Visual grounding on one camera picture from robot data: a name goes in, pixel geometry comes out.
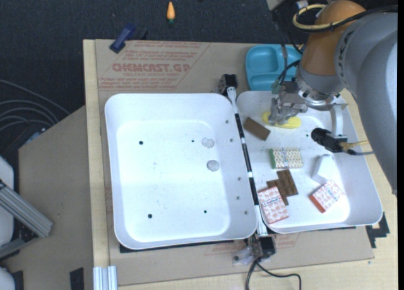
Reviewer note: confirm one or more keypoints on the brown chocolate bar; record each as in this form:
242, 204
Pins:
274, 184
288, 182

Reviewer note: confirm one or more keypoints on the clear round plastic piece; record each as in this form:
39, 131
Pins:
213, 165
208, 142

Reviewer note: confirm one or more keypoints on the white plastic tray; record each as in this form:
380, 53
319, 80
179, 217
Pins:
315, 219
170, 172

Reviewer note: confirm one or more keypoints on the white rectangular block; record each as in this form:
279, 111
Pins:
320, 167

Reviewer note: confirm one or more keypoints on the orange and white carton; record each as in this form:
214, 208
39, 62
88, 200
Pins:
327, 196
273, 205

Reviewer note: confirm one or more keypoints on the orange carrot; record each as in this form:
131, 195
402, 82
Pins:
170, 12

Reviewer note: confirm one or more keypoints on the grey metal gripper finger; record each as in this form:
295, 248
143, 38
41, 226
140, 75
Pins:
286, 115
274, 112

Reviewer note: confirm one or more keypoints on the brown cardboard board red print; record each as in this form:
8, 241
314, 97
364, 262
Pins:
151, 67

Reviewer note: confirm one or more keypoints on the yellow banana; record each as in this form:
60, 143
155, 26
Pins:
293, 122

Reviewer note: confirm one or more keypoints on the green and orange carton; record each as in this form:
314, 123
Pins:
287, 158

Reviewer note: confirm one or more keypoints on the plain brown biscuit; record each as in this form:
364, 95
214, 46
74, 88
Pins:
256, 128

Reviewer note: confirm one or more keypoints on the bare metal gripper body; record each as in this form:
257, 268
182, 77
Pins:
292, 94

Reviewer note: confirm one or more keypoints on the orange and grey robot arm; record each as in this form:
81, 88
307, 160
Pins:
366, 70

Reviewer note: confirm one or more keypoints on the thin black and white rod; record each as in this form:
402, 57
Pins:
245, 153

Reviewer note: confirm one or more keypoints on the black cylinder on white bracket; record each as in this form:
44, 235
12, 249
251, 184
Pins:
328, 139

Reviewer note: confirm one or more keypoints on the blue divided plate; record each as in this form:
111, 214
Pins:
262, 61

